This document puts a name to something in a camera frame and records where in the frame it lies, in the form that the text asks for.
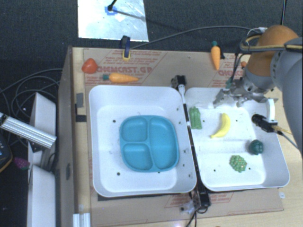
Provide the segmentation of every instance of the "white bracket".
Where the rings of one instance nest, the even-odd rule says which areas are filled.
[[[275,122],[275,101],[272,98],[268,98],[266,101],[266,109],[267,109],[267,115],[266,119],[268,122]]]
[[[74,214],[73,227],[90,227],[90,214]]]

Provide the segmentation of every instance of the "toy banana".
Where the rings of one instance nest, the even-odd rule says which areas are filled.
[[[210,138],[214,137],[223,137],[225,136],[231,127],[231,119],[226,113],[222,114],[222,125],[216,134],[210,136]]]

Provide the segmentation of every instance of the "black clamp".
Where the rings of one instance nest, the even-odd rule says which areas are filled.
[[[220,45],[218,45],[218,47],[220,48],[220,60],[224,60],[225,56],[224,56],[224,53],[223,53],[223,48]]]
[[[8,116],[6,114],[3,114],[1,117],[0,117],[0,126],[2,124],[4,124],[4,122],[7,120]]]
[[[272,126],[278,125],[277,121],[269,122],[267,121],[266,117],[260,114],[254,114],[251,118],[251,121],[256,125],[259,126],[262,130],[266,133],[273,133],[275,132]]]
[[[124,35],[120,40],[120,45],[119,45],[119,48],[123,49],[122,59],[124,61],[128,61],[131,58],[130,47],[131,47],[131,38]]]
[[[171,81],[170,81],[170,84],[171,84],[171,87],[178,90],[178,86],[179,85],[186,85],[186,78],[185,76],[175,76]]]
[[[76,117],[75,117],[75,121],[76,122],[87,122],[87,117],[86,115],[83,115],[83,114],[78,114],[78,107],[81,107],[79,106],[78,102],[75,104],[75,114],[76,114]]]

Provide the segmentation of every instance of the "cardboard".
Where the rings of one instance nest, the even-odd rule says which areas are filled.
[[[222,87],[232,73],[234,56],[225,54],[226,59],[221,60],[218,71],[212,65],[210,55],[200,52],[159,52],[159,51],[132,51],[130,61],[122,60],[121,50],[112,49],[77,49],[74,55],[74,80],[78,89],[75,93],[84,93],[86,102],[83,109],[78,113],[87,114],[85,108],[88,104],[89,90],[100,84],[111,84],[103,81],[102,75],[111,72],[137,76],[139,81],[127,85],[145,86],[169,86],[170,80],[175,75],[185,75],[187,88],[190,87]],[[93,58],[98,64],[98,70],[92,75],[83,75],[80,68],[82,63]],[[241,76],[241,68],[238,68],[236,78]],[[125,198],[102,198],[97,195],[92,185],[91,174],[91,147],[90,126],[86,125],[88,133],[88,155],[90,185],[84,183],[81,174],[78,174],[78,202],[83,203],[83,211],[91,212],[93,227],[122,226],[130,224],[142,224],[169,220],[189,219],[190,214],[186,211],[190,202],[189,194],[175,194],[163,196],[125,197]],[[77,149],[81,152],[81,161],[86,155],[83,140]],[[87,200],[88,189],[90,200]],[[211,193],[212,205],[205,214],[199,214],[198,218],[242,215],[261,212],[282,211],[283,205],[276,188],[248,190],[241,192]]]

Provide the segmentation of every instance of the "blue divided plate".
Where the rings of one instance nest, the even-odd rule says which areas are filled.
[[[133,116],[124,120],[120,147],[124,163],[134,171],[167,171],[179,161],[175,128],[160,116]]]

